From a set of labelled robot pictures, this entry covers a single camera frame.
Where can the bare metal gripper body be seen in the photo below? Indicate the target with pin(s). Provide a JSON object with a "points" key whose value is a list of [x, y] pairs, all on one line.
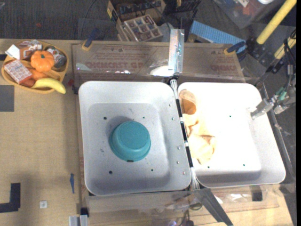
{"points": [[291, 95]]}

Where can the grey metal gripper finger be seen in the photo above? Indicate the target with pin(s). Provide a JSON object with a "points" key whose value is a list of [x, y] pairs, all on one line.
{"points": [[281, 109], [262, 108]]}

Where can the white plastic tray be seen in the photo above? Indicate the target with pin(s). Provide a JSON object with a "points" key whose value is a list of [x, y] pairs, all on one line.
{"points": [[141, 95], [237, 145]]}

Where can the pale croissant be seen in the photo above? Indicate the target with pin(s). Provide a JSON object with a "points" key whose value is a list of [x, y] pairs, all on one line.
{"points": [[203, 147]]}

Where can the pale bread slice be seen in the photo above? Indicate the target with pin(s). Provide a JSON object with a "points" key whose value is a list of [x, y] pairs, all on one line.
{"points": [[191, 123]]}

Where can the brown bread roll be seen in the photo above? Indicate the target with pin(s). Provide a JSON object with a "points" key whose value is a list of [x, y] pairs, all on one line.
{"points": [[188, 101]]}

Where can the teal bowl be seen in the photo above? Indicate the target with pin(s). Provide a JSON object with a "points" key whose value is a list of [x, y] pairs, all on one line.
{"points": [[130, 140]]}

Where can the yellow divided plate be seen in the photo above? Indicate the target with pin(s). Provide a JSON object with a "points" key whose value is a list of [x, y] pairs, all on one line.
{"points": [[61, 74]]}

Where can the small red and white can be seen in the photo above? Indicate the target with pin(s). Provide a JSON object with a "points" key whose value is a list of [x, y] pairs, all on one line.
{"points": [[57, 56]]}

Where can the yellow banana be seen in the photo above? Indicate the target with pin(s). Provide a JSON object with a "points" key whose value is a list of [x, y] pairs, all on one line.
{"points": [[50, 83]]}

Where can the orange pumpkin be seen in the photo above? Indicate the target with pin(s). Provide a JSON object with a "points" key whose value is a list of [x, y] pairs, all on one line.
{"points": [[42, 60]]}

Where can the orange carrot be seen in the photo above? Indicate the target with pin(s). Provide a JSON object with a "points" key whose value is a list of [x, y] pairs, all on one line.
{"points": [[38, 75]]}

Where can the red sausage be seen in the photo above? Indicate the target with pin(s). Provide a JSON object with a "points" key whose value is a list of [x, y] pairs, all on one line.
{"points": [[28, 82]]}

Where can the small white square block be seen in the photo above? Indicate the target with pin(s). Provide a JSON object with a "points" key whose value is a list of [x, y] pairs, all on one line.
{"points": [[43, 204]]}

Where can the brown and white packet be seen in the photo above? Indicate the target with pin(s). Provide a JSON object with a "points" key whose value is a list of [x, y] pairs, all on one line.
{"points": [[29, 48]]}

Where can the red and white carton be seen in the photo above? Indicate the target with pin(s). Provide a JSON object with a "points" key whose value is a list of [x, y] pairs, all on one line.
{"points": [[17, 71]]}

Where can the small white carton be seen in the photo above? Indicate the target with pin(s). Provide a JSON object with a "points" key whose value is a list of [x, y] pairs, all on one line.
{"points": [[13, 51]]}

